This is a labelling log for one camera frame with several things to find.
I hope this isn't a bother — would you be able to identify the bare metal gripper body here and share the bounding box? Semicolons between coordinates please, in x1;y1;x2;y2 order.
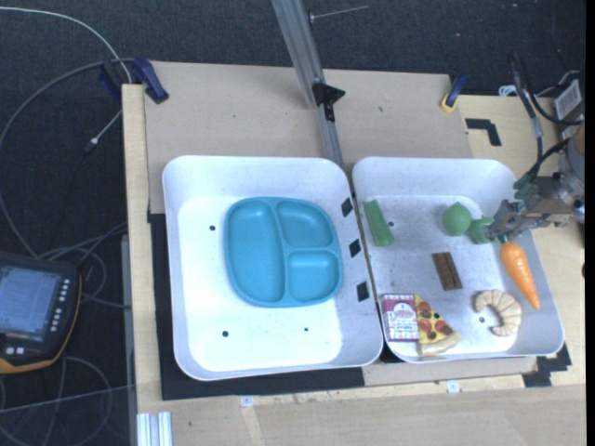
523;171;586;229

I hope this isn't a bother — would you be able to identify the green broccoli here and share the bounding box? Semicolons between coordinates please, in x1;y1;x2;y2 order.
441;201;497;245

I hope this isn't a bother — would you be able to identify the orange carrot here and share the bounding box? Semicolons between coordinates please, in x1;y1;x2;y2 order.
498;241;542;312

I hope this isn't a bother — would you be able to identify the brown chocolate bar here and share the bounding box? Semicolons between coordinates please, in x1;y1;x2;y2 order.
430;251;465;293

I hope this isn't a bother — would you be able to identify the beige croissant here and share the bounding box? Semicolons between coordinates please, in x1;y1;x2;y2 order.
472;288;523;338

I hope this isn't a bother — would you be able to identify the white plastic tray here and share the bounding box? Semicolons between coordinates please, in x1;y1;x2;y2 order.
350;156;566;365
161;154;385;383

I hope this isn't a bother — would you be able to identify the pizza slice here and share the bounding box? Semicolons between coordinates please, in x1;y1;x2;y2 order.
413;293;463;359

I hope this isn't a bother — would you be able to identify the green celery stick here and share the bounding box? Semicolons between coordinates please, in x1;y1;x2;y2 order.
362;198;397;248

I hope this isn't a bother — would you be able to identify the red and white carton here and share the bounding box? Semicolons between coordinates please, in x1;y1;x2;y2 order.
379;292;421;345

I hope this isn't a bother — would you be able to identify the blue divided plate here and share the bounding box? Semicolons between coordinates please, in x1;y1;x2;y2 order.
222;196;345;309

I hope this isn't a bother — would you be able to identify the brown cardboard board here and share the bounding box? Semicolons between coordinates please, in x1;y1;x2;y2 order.
142;59;538;388

